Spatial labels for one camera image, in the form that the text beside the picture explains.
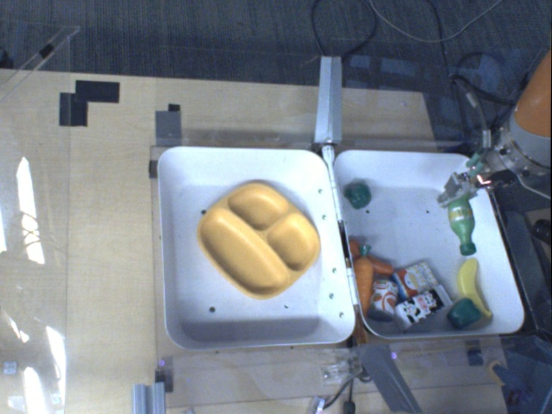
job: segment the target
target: green bottle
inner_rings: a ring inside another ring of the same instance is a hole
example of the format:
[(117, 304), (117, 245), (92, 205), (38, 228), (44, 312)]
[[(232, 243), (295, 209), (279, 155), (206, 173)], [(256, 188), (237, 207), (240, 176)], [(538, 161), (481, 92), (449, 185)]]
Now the green bottle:
[(450, 228), (460, 239), (460, 253), (469, 256), (475, 253), (472, 232), (475, 227), (474, 211), (467, 197), (456, 199), (448, 205)]

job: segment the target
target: yellow banana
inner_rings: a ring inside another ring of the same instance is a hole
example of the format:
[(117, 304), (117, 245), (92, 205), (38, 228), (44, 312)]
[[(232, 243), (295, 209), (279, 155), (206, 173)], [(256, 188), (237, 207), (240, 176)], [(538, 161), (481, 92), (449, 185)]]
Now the yellow banana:
[(458, 272), (458, 291), (464, 298), (472, 299), (481, 314), (489, 318), (492, 317), (492, 313), (483, 304), (475, 284), (477, 267), (478, 263), (475, 258), (470, 258), (462, 264)]

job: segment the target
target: red and white can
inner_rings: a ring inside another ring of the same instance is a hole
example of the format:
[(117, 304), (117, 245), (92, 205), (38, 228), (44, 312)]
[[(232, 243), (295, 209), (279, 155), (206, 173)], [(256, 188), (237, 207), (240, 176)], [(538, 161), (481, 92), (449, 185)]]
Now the red and white can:
[(397, 284), (388, 279), (376, 279), (373, 282), (368, 317), (377, 321), (391, 322), (397, 305), (397, 293)]

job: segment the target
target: dark floor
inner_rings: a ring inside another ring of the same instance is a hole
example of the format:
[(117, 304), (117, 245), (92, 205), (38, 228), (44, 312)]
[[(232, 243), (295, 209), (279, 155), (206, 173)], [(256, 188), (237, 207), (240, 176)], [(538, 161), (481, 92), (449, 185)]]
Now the dark floor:
[[(75, 25), (80, 32), (72, 39), (71, 57), (51, 68), (316, 85), (314, 1), (0, 0), (9, 22), (0, 46), (18, 66), (41, 47), (47, 31), (32, 25), (30, 34), (25, 23)], [(497, 0), (430, 0), (436, 12), (424, 0), (373, 1), (402, 29), (434, 39), (453, 34)], [(335, 55), (372, 33), (345, 59), (346, 86), (422, 91), (437, 138), (467, 140), (477, 122), (456, 102), (448, 75), (461, 73), (493, 95), (516, 99), (549, 48), (550, 14), (551, 0), (504, 0), (462, 34), (434, 44), (407, 38), (355, 0), (323, 0), (315, 22), (326, 53)], [(488, 122), (499, 121), (508, 109), (484, 102)]]

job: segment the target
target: orange carrot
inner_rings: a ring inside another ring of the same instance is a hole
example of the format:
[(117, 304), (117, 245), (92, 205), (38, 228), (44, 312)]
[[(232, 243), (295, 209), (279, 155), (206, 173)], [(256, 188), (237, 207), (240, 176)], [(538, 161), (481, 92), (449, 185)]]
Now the orange carrot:
[(353, 268), (362, 314), (366, 316), (370, 307), (370, 297), (372, 297), (373, 265), (368, 258), (360, 256), (354, 261)]
[(353, 256), (353, 260), (361, 255), (361, 245), (356, 239), (348, 239), (348, 249), (351, 251), (351, 256)]
[(384, 262), (371, 254), (367, 256), (367, 258), (372, 262), (373, 270), (377, 274), (381, 274), (382, 276), (391, 276), (394, 273), (393, 267), (391, 264), (388, 264), (387, 262)]

